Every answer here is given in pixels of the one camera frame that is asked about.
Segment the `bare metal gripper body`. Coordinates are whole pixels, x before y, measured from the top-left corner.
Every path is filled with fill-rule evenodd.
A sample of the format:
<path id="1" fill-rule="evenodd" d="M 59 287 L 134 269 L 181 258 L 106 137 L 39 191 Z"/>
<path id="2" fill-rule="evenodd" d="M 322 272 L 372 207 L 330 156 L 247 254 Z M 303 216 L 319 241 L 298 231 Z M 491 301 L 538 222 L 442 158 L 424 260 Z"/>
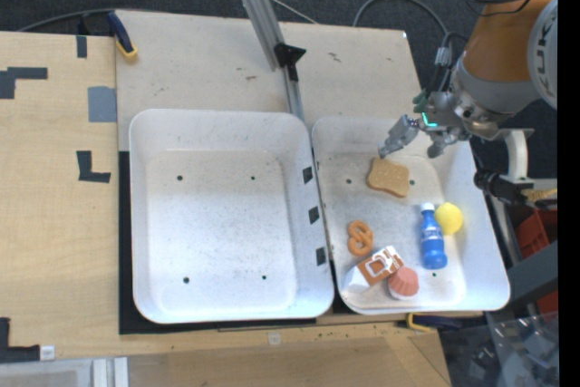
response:
<path id="1" fill-rule="evenodd" d="M 499 137 L 500 113 L 480 106 L 466 92 L 432 92 L 422 110 L 422 128 L 440 135 L 470 135 L 484 140 Z"/>

